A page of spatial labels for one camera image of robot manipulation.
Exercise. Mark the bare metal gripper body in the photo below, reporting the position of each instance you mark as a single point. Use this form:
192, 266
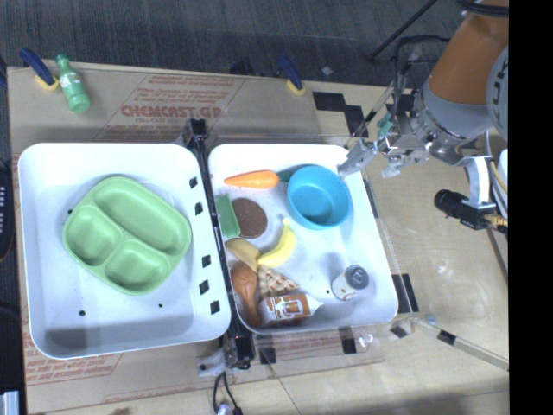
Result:
410, 143

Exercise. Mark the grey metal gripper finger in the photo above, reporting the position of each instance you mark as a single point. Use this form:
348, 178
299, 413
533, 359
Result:
392, 169
356, 158

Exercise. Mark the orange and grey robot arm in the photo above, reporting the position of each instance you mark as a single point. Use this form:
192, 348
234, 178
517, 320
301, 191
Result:
468, 54

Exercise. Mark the blue bowl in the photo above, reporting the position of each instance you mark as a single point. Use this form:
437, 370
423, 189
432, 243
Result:
319, 206

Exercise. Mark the white plastic tray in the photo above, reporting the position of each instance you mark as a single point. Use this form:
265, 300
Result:
367, 249
60, 327

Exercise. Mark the orange carrot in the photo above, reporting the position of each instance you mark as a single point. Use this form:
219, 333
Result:
255, 180

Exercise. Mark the yellow banana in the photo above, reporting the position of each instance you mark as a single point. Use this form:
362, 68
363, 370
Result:
283, 244

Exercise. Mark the brown biscuit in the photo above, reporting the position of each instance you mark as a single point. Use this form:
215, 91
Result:
251, 218

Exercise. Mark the white can with grey lid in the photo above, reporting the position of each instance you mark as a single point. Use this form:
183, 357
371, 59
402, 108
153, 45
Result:
350, 283

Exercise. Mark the green rectangular block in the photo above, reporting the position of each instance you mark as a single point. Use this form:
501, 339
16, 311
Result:
228, 216

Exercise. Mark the pizza slice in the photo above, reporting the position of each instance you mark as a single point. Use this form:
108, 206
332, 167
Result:
274, 281

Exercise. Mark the thin black and white rod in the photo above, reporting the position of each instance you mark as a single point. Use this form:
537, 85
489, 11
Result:
211, 214

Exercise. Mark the white and orange carton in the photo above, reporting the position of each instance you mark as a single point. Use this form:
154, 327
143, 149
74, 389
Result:
289, 308

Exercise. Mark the brown chicken drumstick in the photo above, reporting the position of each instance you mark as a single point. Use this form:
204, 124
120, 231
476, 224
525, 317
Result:
245, 285

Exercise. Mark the brown cardboard board, red print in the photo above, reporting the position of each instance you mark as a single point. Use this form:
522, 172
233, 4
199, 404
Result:
142, 110

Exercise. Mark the green divided plate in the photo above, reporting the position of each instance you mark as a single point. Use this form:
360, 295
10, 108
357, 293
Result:
129, 214

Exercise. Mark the green plastic bottle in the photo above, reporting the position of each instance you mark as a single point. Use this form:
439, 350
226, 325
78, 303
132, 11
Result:
73, 87

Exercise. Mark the black cylinder on white bracket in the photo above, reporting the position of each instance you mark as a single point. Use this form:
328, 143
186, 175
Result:
468, 212

